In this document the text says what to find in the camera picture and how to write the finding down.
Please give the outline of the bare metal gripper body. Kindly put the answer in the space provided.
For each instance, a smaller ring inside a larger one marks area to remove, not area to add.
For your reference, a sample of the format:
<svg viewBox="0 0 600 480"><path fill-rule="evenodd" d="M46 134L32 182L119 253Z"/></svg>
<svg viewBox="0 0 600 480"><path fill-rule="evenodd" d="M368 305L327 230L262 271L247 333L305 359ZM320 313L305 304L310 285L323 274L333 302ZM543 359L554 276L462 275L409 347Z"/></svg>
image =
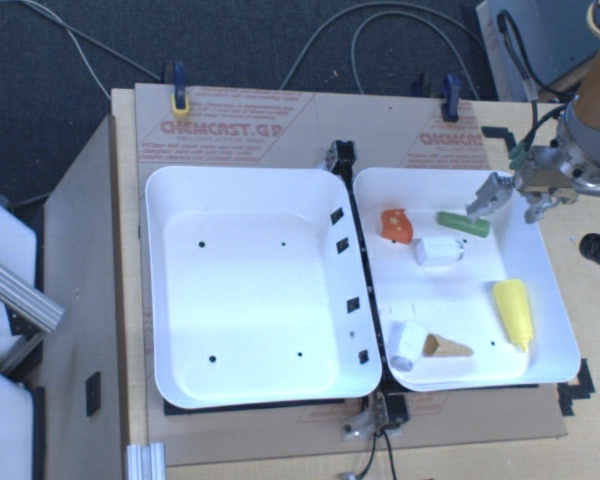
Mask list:
<svg viewBox="0 0 600 480"><path fill-rule="evenodd" d="M548 145L522 144L512 154L514 187L543 199L600 197L600 142L580 145L554 138Z"/></svg>

